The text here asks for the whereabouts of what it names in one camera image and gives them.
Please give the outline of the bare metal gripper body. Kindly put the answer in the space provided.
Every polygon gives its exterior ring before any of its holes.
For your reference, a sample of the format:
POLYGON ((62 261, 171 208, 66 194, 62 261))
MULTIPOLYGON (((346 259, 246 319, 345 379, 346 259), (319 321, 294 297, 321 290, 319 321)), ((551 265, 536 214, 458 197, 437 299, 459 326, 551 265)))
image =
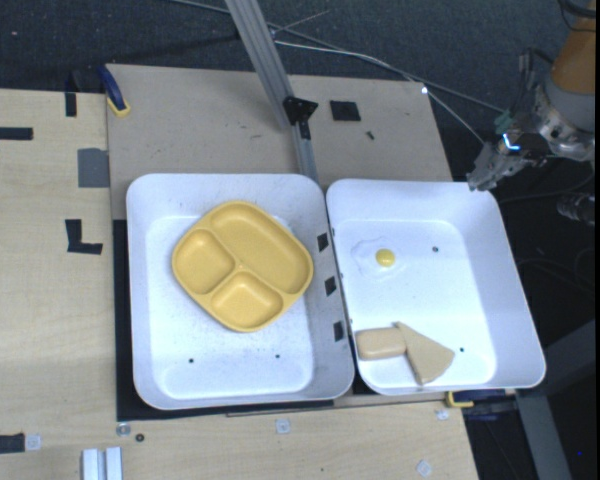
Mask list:
POLYGON ((550 157, 595 161, 595 138, 574 127, 554 110, 545 113, 504 112, 497 118, 497 152, 523 165, 539 165, 550 157))

